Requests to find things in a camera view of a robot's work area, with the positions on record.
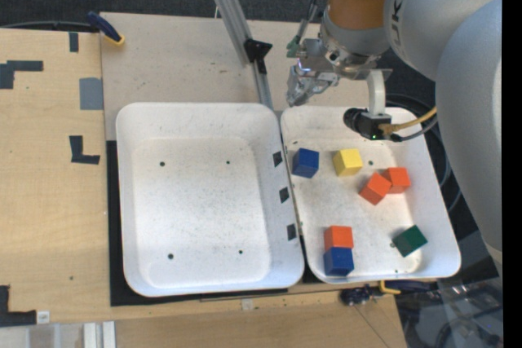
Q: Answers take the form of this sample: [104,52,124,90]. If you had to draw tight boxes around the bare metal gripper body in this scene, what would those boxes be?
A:
[294,37,393,85]

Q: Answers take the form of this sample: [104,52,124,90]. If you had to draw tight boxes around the blue cube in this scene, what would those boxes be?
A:
[291,148,321,179]
[323,246,355,277]

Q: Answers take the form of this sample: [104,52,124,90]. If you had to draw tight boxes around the yellow cube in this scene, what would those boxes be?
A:
[331,148,364,178]

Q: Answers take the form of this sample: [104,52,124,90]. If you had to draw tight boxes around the orange cube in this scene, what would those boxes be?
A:
[323,225,355,252]
[382,166,412,195]
[358,171,392,206]

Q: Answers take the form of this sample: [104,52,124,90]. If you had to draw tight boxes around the pale wood board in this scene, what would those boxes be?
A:
[100,11,411,321]

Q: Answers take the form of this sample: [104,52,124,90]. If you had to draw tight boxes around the white plastic tray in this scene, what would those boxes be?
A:
[115,101,306,297]
[280,105,462,284]

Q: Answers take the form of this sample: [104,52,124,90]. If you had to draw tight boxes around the green cube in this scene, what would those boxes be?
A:
[391,224,429,258]

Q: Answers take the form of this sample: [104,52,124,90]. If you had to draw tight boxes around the black cylinder on white bracket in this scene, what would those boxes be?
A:
[343,69,393,142]

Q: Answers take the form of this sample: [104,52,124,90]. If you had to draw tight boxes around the black block with thin wires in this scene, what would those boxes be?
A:
[340,285,374,307]

